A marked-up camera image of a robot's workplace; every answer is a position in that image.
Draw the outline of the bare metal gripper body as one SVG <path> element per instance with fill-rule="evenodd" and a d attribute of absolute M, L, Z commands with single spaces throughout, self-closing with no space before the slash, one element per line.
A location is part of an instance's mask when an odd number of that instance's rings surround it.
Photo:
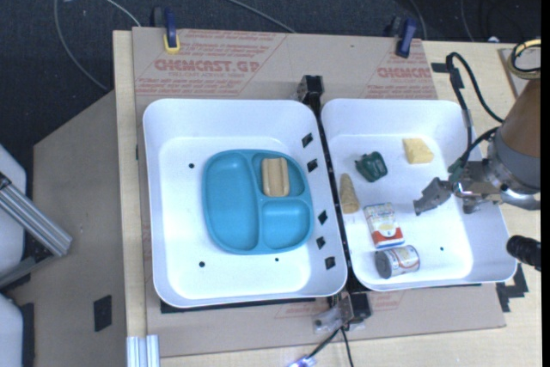
<path fill-rule="evenodd" d="M 526 211 L 538 211 L 540 188 L 519 179 L 496 160 L 469 161 L 449 177 L 452 193 L 459 199 L 469 195 L 487 197 L 485 204 L 512 205 Z"/>

